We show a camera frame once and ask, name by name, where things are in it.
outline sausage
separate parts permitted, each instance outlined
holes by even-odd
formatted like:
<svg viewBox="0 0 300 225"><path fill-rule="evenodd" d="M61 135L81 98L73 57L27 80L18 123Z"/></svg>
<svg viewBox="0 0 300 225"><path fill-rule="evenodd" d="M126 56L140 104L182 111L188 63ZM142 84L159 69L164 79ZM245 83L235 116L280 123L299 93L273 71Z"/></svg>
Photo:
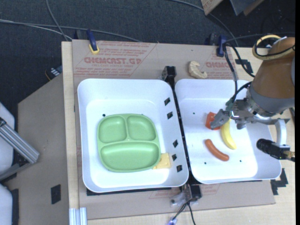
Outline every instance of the sausage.
<svg viewBox="0 0 300 225"><path fill-rule="evenodd" d="M206 147L208 150L216 157L219 158L222 161L228 161L229 156L227 154L222 153L220 150L218 150L215 145L212 143L211 139L206 139L204 141Z"/></svg>

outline black fabric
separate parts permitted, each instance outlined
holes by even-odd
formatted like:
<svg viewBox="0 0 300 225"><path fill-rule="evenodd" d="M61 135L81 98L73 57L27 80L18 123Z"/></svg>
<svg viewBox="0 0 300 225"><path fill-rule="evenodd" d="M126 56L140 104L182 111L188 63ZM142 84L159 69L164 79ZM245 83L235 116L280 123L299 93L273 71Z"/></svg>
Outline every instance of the black fabric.
<svg viewBox="0 0 300 225"><path fill-rule="evenodd" d="M202 6L200 0L181 1ZM203 45L213 32L232 38L211 15L168 0L49 0L49 5L60 25L118 33L143 42ZM248 16L236 16L230 1L223 0L211 14L235 37L295 32L295 0L265 0ZM45 0L0 0L0 19L55 25ZM63 31L74 37L75 30ZM94 35L96 40L130 41ZM239 40L239 46L251 47L257 38ZM0 23L0 102L8 110L48 82L45 71L61 65L62 41L62 35L50 31Z"/></svg>

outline green plate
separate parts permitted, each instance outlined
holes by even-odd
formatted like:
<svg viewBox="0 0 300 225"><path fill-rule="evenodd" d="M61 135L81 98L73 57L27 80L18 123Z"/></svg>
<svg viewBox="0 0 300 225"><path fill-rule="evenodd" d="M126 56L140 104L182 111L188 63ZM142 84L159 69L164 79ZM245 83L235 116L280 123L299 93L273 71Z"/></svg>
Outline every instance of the green plate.
<svg viewBox="0 0 300 225"><path fill-rule="evenodd" d="M97 128L102 164L114 172L151 169L160 160L160 145L154 123L140 114L104 117Z"/></svg>

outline table surface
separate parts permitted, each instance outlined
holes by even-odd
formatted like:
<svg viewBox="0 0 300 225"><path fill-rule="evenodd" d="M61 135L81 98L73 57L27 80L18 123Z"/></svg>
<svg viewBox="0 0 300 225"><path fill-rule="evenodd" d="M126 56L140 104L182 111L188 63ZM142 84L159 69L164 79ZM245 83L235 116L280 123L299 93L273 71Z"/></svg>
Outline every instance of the table surface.
<svg viewBox="0 0 300 225"><path fill-rule="evenodd" d="M252 56L251 48L238 48L243 59L251 62L254 74L259 68L261 61ZM66 123L66 147L67 147L67 172L68 172L68 194L69 207L78 209L80 207L78 194L78 173L76 155L76 135L75 135L75 115L74 115L74 84L73 84L73 64L72 64L72 43L62 43L62 65L63 84L65 102L65 123ZM236 68L239 79L252 80L242 67ZM283 117L291 117L289 111L285 111ZM275 127L270 127L271 134L276 134ZM287 144L291 150L295 148L295 127L292 121L287 123ZM295 212L295 163L287 160L281 161L285 170L288 184L286 187L279 187L279 195L275 196L275 204L251 207L238 207L217 210L193 211L195 223L197 225L226 225L226 224L296 224ZM89 225L164 225L174 216L174 213L156 214L134 217L118 217L107 219L88 220ZM189 211L182 212L178 217L177 225L193 224Z"/></svg>

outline yellow banana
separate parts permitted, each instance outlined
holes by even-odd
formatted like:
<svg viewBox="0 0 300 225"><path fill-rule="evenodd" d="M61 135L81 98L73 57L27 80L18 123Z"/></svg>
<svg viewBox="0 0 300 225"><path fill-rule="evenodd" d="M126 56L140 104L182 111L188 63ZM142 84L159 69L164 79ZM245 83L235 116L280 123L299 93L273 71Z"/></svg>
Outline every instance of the yellow banana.
<svg viewBox="0 0 300 225"><path fill-rule="evenodd" d="M236 149L236 144L230 134L230 122L231 119L229 119L225 124L222 125L221 136L227 147L229 147L230 149Z"/></svg>

